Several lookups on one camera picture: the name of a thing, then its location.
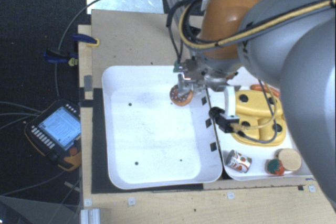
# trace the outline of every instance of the black mat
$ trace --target black mat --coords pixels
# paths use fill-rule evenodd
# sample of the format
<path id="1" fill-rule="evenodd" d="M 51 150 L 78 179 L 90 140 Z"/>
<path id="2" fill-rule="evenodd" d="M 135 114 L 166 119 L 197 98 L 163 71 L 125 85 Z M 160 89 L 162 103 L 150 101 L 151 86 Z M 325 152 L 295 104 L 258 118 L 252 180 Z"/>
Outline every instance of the black mat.
<path id="1" fill-rule="evenodd" d="M 160 190 L 201 190 L 203 184 L 122 190 L 110 181 L 107 166 L 105 119 L 102 89 L 93 91 L 92 193 L 124 193 Z"/>

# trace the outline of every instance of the orange grip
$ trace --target orange grip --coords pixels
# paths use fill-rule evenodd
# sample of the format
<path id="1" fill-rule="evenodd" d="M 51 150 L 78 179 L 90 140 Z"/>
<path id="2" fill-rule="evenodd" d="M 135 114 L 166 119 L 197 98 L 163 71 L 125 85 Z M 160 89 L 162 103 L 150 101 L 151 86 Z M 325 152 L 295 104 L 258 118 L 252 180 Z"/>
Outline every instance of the orange grip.
<path id="1" fill-rule="evenodd" d="M 263 86 L 264 86 L 264 90 L 269 93 L 269 91 L 267 90 L 265 85 L 263 85 Z M 251 88 L 251 90 L 254 90 L 254 91 L 262 91 L 261 86 L 259 84 L 253 84 L 250 88 Z M 274 89 L 272 87 L 269 87 L 269 88 L 271 89 L 274 96 L 280 97 L 280 92 L 279 91 L 277 91 L 276 89 Z"/>

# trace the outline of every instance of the blue screen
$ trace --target blue screen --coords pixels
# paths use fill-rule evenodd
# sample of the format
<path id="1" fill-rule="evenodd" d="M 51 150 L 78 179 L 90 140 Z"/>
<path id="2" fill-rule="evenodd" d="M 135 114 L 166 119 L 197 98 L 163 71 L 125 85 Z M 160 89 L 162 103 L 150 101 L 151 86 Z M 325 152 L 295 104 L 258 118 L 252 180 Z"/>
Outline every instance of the blue screen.
<path id="1" fill-rule="evenodd" d="M 67 150 L 74 139 L 80 135 L 80 121 L 64 107 L 60 107 L 39 124 L 64 150 Z"/>

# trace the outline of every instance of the black floor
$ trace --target black floor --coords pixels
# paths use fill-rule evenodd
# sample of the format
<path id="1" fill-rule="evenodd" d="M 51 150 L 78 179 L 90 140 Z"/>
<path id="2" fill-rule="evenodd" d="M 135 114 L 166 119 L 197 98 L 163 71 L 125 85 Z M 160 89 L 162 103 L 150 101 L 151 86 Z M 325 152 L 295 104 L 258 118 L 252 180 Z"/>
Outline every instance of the black floor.
<path id="1" fill-rule="evenodd" d="M 54 65 L 46 63 L 43 53 L 56 49 L 60 38 L 73 16 L 86 0 L 0 0 L 0 101 L 15 102 L 43 110 L 56 99 Z M 82 14 L 77 24 L 89 23 Z M 64 51 L 76 51 L 75 44 L 66 36 Z M 59 64 L 60 95 L 78 102 L 78 70 Z M 28 112 L 9 105 L 0 105 L 0 113 Z M 1 115 L 1 126 L 23 116 Z M 42 157 L 24 137 L 24 121 L 0 130 L 0 194 L 43 182 L 61 173 Z M 12 197 L 61 202 L 69 191 L 64 181 L 75 183 L 79 171 L 64 173 L 45 185 L 12 194 Z M 76 204 L 75 191 L 65 203 Z"/>

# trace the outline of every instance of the white tray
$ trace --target white tray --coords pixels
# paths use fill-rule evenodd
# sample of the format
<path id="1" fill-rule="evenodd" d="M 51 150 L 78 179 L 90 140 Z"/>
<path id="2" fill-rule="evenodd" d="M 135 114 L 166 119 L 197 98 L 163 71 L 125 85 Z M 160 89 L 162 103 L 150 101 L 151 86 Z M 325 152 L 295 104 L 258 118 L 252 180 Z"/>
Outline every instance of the white tray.
<path id="1" fill-rule="evenodd" d="M 102 76 L 108 171 L 118 188 L 208 183 L 222 174 L 205 94 L 184 107 L 172 104 L 172 70 L 114 66 Z"/>
<path id="2" fill-rule="evenodd" d="M 242 90 L 249 90 L 252 84 L 258 84 L 258 80 L 254 78 L 250 73 L 246 71 L 244 67 L 241 67 L 238 71 L 238 75 L 231 81 L 230 85 L 241 85 Z M 213 92 L 209 90 L 210 101 L 212 106 L 218 106 L 224 108 L 224 94 Z M 291 137 L 291 134 L 286 133 L 286 138 L 282 144 L 274 147 L 261 147 L 261 146 L 249 146 L 244 145 L 236 141 L 231 134 L 226 134 L 217 128 L 217 134 L 219 144 L 221 146 L 223 160 L 231 150 L 236 150 L 247 157 L 252 158 L 252 164 L 247 173 L 240 173 L 237 170 L 233 170 L 224 164 L 226 173 L 235 180 L 252 180 L 262 178 L 279 177 L 278 175 L 272 175 L 266 172 L 266 164 L 269 160 L 275 158 L 275 153 L 281 148 L 293 148 L 297 150 L 297 147 Z M 286 171 L 283 176 L 311 176 L 311 171 L 307 167 L 305 161 L 302 159 L 302 166 L 296 172 Z"/>

